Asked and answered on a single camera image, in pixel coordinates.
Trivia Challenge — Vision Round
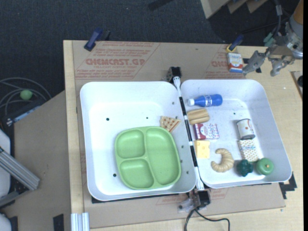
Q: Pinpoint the green divided plate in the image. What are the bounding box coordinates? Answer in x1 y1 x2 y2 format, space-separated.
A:
114 126 182 191

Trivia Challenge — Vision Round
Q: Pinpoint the white plastic tray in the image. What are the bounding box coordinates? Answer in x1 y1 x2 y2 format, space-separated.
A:
180 79 293 189
79 81 197 201

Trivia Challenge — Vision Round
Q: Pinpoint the toy pizza slice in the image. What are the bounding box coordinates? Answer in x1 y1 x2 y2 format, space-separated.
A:
159 115 182 133

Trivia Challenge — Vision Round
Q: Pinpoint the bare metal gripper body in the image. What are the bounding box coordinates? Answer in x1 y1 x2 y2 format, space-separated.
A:
265 26 304 65

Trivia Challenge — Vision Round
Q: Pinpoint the yellow cheese wedge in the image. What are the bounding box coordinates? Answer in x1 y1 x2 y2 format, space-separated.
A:
193 140 211 160

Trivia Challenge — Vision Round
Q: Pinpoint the toy hot dog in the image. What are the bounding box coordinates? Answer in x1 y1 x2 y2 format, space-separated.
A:
186 108 211 126

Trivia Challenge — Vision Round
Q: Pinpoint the green ball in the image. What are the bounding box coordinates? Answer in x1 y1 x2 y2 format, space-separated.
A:
19 89 33 101

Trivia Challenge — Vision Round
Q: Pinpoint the white packet orange pattern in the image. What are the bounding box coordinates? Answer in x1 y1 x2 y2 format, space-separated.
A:
237 139 260 163

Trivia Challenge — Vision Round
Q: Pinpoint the brown cardboard board red print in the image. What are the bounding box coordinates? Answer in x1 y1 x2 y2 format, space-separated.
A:
72 41 287 229

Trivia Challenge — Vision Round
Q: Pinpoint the thin black and white rod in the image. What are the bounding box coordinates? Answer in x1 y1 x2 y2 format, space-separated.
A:
173 76 205 191

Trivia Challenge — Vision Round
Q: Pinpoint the dark green toy broccoli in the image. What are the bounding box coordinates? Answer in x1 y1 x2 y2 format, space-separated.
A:
236 159 254 177

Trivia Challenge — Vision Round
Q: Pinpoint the beige toy croissant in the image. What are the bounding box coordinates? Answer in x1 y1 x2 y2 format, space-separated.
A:
210 148 235 173

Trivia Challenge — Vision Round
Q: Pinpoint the orange and white carton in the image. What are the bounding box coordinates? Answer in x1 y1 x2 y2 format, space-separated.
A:
227 52 244 74

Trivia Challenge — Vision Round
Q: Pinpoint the black block with thin wires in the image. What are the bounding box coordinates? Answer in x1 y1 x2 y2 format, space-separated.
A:
161 66 182 83
178 190 212 213

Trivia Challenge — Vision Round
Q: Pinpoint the green toy apple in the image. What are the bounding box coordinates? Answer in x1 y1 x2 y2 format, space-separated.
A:
255 157 275 176

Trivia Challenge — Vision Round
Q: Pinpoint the blue bottle white cap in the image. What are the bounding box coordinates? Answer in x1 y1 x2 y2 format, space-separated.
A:
187 93 223 107

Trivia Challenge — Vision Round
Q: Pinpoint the small white can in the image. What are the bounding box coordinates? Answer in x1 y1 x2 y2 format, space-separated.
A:
235 118 256 140

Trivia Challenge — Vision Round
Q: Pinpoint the red and white carton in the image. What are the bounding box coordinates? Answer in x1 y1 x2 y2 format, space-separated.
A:
192 123 220 141

